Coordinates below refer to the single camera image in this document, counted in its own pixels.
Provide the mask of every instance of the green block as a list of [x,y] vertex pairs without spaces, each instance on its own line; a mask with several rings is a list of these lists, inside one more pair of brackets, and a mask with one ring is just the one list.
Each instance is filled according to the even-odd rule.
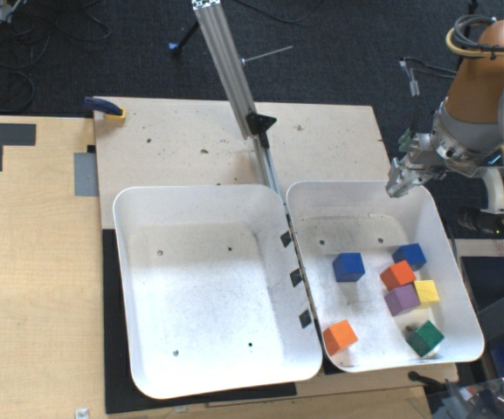
[[443,339],[444,335],[430,321],[426,321],[407,339],[407,343],[420,357],[424,357]]

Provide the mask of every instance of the black bracket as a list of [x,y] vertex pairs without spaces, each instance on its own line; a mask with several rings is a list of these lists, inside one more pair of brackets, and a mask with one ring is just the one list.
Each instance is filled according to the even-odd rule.
[[259,135],[261,146],[269,148],[269,140],[267,139],[266,132],[275,122],[276,118],[267,115],[260,115],[259,113],[249,113],[246,115],[245,120],[248,122],[248,127],[252,135]]

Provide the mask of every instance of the orange block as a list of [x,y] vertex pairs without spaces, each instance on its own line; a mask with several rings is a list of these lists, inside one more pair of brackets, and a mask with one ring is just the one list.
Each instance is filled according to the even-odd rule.
[[406,260],[390,265],[380,273],[380,278],[389,291],[397,289],[401,285],[407,285],[417,279],[417,275],[412,270]]
[[358,337],[349,322],[344,319],[323,331],[323,340],[328,354],[333,355],[358,341]]

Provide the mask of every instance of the white tray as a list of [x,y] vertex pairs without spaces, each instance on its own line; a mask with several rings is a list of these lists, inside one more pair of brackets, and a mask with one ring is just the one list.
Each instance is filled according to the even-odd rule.
[[140,187],[114,202],[131,374],[167,399],[308,379],[321,344],[280,197],[263,185]]
[[[362,372],[481,356],[479,322],[426,188],[390,198],[385,182],[298,182],[287,191],[287,204],[321,330],[348,319],[358,337],[329,356],[339,369]],[[440,301],[392,317],[379,275],[394,264],[391,255],[399,245],[412,243],[420,244],[427,260],[418,279],[432,279]],[[335,280],[332,263],[343,252],[361,253],[366,273],[355,283]],[[407,327],[428,319],[445,338],[421,359],[406,342]]]

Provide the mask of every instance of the cube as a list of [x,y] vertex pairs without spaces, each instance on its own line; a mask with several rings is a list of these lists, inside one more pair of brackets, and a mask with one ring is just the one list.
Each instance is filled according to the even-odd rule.
[[431,279],[420,279],[413,282],[413,287],[420,300],[421,307],[428,307],[440,301],[436,285]]
[[358,337],[349,321],[344,319],[323,331],[323,341],[328,354],[334,355],[358,341]]
[[426,264],[425,254],[419,244],[401,245],[392,255],[393,262],[407,261],[413,271]]
[[338,282],[356,282],[365,273],[360,253],[341,253],[333,261],[333,271]]
[[397,287],[386,293],[384,298],[393,317],[420,306],[417,292],[412,284]]
[[392,291],[401,285],[412,283],[417,279],[417,275],[415,275],[415,272],[411,269],[407,261],[399,261],[382,271],[382,273],[380,273],[380,279],[388,291]]
[[428,320],[407,338],[407,343],[419,357],[424,357],[443,339],[444,335]]

